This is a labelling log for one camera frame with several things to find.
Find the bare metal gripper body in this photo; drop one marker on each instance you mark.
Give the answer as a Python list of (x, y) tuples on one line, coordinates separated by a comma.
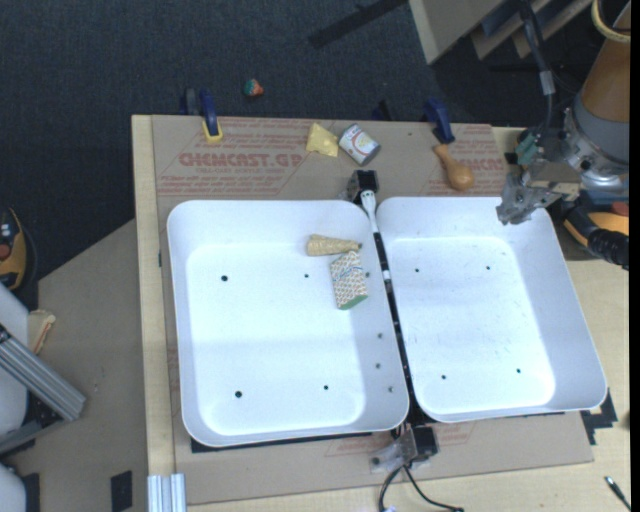
[(550, 177)]

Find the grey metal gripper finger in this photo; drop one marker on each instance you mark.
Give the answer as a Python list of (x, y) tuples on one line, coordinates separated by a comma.
[(506, 210), (526, 206)]

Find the yellow cheese wedge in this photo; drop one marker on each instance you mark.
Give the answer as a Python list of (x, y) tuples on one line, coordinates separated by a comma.
[(322, 141)]

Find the green and orange toy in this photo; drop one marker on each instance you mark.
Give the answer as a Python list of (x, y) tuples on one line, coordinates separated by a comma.
[(253, 88)]

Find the thin black and white rod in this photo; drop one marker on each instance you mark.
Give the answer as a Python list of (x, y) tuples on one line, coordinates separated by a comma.
[(395, 310)]

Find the brown cardboard board red print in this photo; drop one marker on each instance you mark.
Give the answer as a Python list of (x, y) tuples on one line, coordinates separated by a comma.
[(280, 165)]

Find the brown chicken drumstick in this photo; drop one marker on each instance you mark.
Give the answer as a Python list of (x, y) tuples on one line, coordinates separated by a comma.
[(457, 172)]

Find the black cylinder on white bracket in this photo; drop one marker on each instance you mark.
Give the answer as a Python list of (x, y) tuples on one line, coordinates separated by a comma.
[(610, 245)]

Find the beige ice cream cone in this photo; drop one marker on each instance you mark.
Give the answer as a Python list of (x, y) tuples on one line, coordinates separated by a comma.
[(327, 245)]

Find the white plastic tray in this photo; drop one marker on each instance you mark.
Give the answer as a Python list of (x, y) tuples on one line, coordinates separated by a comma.
[(280, 325), (480, 310)]

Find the black pen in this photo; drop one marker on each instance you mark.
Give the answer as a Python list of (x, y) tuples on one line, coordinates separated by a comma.
[(617, 492)]

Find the small white can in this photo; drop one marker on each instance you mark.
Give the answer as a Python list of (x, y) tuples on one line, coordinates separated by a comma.
[(357, 145)]

